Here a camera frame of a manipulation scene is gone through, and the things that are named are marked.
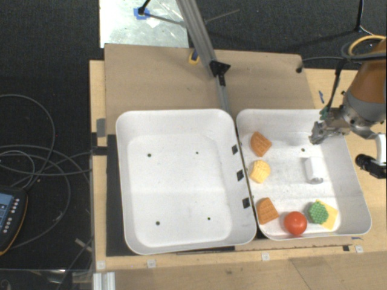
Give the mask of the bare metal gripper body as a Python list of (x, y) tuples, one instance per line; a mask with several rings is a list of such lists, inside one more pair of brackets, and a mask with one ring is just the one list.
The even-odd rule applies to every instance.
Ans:
[(364, 119), (349, 106), (330, 109), (326, 106), (319, 114), (320, 123), (324, 124), (327, 137), (348, 135), (352, 132), (361, 138), (375, 138), (375, 132), (371, 130), (374, 122)]

